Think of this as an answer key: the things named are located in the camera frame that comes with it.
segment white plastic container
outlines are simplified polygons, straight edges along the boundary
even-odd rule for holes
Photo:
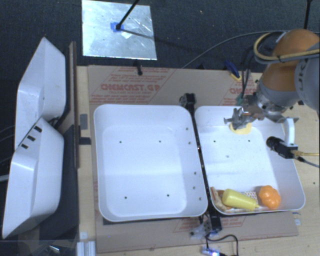
[[[202,215],[208,200],[189,112],[170,105],[94,112],[99,209],[112,222]]]
[[[282,158],[266,145],[270,136],[284,140],[282,125],[265,118],[254,121],[249,134],[235,134],[224,123],[224,118],[232,116],[233,109],[233,106],[201,106],[195,112],[209,186],[216,190],[258,193],[261,186],[270,185],[280,194],[281,204],[277,209],[262,206],[246,214],[301,209],[305,194],[294,161]]]
[[[66,57],[44,37],[18,87],[15,150],[39,118],[49,122],[61,117],[66,100]]]
[[[13,154],[2,237],[30,230],[53,214],[60,201],[64,138],[40,119]]]

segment blue clip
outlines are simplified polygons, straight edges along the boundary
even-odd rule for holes
[[[239,81],[241,79],[241,76],[238,72],[238,69],[236,68],[236,66],[230,62],[229,60],[225,60],[223,62],[224,66],[231,72],[231,76],[236,80],[236,81]]]
[[[116,29],[116,25],[118,25],[119,24],[119,22],[111,22],[110,23],[110,28],[111,28],[111,30],[113,31],[113,32],[121,32],[121,30],[124,30],[125,29],[125,26],[122,24],[121,25],[121,28],[119,29],[119,30],[117,30]]]

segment blue tape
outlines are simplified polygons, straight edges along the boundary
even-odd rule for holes
[[[117,33],[117,32],[121,32],[121,30],[124,30],[124,29],[125,29],[125,26],[122,24],[121,27],[120,27],[120,29],[117,30],[117,29],[116,29],[116,25],[117,25],[117,24],[119,24],[119,22],[111,22],[111,23],[110,23],[110,28],[111,28],[111,30],[112,30],[113,32],[116,32],[116,33]]]
[[[235,75],[236,78],[240,78],[239,72],[238,72],[236,66],[235,66],[232,62],[230,62],[229,60],[226,59],[226,60],[223,62],[223,64],[225,65],[225,67],[226,67],[232,74]]]

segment metal rod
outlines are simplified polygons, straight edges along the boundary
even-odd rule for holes
[[[305,10],[305,17],[304,17],[304,26],[303,28],[306,30],[308,27],[308,20],[309,20],[309,12],[310,12],[310,5],[312,0],[306,0],[306,10]]]
[[[137,3],[139,2],[140,0],[135,0],[134,3],[132,4],[132,6],[130,7],[130,9],[126,12],[126,14],[124,15],[124,17],[122,18],[122,20],[117,24],[115,25],[115,29],[116,30],[120,30],[121,29],[121,25],[122,23],[124,23],[124,21],[126,20],[126,18],[129,16],[129,14],[131,13],[131,11],[135,8],[135,6],[137,5]]]

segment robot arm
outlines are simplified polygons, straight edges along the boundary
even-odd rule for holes
[[[257,50],[255,55],[258,59],[263,56]],[[291,30],[279,40],[268,58],[271,64],[263,72],[256,92],[246,95],[232,118],[225,119],[234,130],[265,117],[283,123],[286,120],[283,112],[299,100],[319,115],[319,37],[305,29]]]

